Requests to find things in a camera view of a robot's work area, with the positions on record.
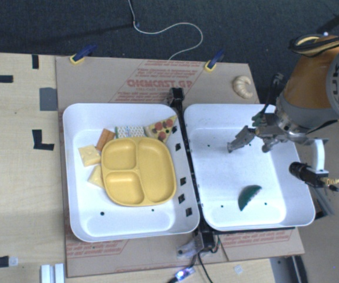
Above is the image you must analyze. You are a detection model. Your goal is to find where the black block with thin wires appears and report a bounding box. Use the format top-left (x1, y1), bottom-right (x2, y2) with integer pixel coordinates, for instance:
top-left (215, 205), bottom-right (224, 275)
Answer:
top-left (167, 87), bottom-right (185, 108)
top-left (193, 228), bottom-right (219, 255)

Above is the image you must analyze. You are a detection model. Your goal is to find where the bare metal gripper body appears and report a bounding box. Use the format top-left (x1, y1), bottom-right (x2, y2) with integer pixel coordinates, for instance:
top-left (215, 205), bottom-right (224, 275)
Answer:
top-left (254, 112), bottom-right (308, 144)

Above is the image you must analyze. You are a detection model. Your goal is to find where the yellow cheese wedge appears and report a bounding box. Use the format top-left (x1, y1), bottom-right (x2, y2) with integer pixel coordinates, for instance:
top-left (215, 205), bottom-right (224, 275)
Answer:
top-left (87, 164), bottom-right (106, 189)

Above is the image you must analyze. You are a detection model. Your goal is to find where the pizza slice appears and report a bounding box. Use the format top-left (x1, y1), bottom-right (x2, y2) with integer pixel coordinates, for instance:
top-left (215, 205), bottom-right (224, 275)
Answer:
top-left (144, 115), bottom-right (178, 144)

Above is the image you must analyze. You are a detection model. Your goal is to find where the beige croissant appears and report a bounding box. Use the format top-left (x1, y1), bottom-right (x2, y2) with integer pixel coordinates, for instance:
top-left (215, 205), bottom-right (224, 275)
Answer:
top-left (232, 75), bottom-right (254, 99)

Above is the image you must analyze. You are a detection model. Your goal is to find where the orange wafer biscuit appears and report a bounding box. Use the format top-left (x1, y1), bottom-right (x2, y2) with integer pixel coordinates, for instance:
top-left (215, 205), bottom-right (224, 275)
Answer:
top-left (95, 128), bottom-right (116, 152)

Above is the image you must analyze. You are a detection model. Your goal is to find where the white patterned packet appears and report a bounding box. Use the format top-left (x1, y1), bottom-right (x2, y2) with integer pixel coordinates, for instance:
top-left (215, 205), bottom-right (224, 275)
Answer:
top-left (114, 125), bottom-right (146, 139)

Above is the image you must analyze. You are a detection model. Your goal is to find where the white plastic tray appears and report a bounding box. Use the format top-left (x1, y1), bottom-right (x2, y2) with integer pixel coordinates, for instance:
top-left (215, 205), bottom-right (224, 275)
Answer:
top-left (62, 103), bottom-right (201, 243)
top-left (183, 103), bottom-right (316, 232)

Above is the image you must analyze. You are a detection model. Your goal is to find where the brown cardboard board red print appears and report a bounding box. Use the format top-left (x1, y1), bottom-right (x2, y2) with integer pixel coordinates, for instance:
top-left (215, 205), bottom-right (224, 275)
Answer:
top-left (55, 56), bottom-right (305, 278)

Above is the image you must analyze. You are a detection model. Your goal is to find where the black cylinder on white bracket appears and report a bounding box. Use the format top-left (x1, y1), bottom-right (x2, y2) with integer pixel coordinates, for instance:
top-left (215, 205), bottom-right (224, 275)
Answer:
top-left (288, 138), bottom-right (330, 189)

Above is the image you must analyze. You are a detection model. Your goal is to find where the yellow divided plate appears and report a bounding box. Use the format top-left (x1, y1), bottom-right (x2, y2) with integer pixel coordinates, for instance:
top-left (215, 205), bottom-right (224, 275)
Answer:
top-left (100, 137), bottom-right (177, 208)

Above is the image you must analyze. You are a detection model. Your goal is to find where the yellow square cheese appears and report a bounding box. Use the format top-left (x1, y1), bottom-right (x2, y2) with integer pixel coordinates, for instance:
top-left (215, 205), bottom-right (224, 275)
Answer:
top-left (78, 144), bottom-right (102, 167)

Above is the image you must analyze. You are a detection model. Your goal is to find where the thin black rod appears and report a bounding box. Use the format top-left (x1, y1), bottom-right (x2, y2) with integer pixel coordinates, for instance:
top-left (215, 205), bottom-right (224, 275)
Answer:
top-left (175, 104), bottom-right (208, 232)

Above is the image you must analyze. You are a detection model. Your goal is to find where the green watermelon slice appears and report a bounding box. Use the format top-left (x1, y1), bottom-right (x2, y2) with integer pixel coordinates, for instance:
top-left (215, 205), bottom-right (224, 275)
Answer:
top-left (238, 185), bottom-right (262, 212)

